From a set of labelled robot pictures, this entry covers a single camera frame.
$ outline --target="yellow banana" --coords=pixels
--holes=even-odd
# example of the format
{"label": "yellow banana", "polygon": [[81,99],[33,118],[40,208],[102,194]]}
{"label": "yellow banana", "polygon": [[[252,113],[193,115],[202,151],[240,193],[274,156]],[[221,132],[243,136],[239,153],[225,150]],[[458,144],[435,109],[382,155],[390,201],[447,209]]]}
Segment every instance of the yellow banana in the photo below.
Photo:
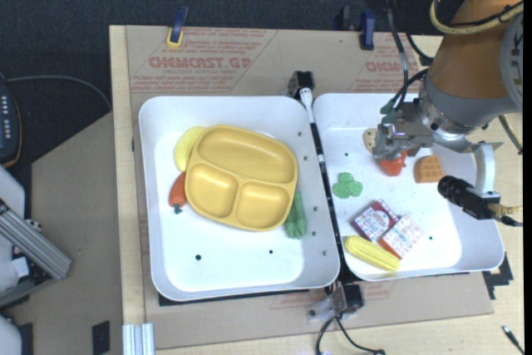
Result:
{"label": "yellow banana", "polygon": [[175,144],[174,162],[180,171],[186,171],[192,149],[204,130],[202,126],[190,127]]}

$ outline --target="small box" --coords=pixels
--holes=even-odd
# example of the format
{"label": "small box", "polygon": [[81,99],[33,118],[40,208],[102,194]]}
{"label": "small box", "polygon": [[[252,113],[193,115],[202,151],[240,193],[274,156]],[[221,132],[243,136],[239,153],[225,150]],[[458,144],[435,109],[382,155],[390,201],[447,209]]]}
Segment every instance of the small box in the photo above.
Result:
{"label": "small box", "polygon": [[362,236],[370,241],[378,241],[399,218],[390,210],[384,201],[375,201],[355,219],[351,226]]}
{"label": "small box", "polygon": [[410,216],[402,216],[378,243],[402,259],[423,236],[424,231]]}

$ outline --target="black device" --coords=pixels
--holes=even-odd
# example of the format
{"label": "black device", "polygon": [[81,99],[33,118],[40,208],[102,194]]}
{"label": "black device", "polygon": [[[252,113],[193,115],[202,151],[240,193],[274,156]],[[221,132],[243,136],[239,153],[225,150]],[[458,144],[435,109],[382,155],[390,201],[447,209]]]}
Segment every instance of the black device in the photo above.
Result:
{"label": "black device", "polygon": [[9,167],[17,160],[21,134],[17,102],[7,85],[0,81],[0,165]]}

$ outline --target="corn cob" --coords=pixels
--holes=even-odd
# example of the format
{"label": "corn cob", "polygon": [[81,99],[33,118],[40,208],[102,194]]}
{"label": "corn cob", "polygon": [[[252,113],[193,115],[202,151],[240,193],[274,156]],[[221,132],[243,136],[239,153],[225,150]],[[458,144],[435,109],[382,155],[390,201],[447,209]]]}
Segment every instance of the corn cob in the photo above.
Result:
{"label": "corn cob", "polygon": [[358,235],[350,235],[343,242],[345,250],[369,264],[386,271],[397,271],[401,261],[380,245]]}

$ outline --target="blue clamp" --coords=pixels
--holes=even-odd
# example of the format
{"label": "blue clamp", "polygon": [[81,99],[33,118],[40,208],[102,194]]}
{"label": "blue clamp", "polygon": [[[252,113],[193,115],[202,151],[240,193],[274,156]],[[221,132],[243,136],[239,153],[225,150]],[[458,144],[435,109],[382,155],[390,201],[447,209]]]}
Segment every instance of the blue clamp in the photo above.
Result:
{"label": "blue clamp", "polygon": [[372,51],[373,46],[373,32],[375,31],[375,15],[369,9],[366,9],[360,15],[360,48],[364,51]]}
{"label": "blue clamp", "polygon": [[185,25],[186,18],[189,15],[188,6],[180,6],[177,10],[175,17],[174,27],[168,31],[168,37],[166,38],[166,45],[172,49],[177,49],[183,42],[183,26]]}

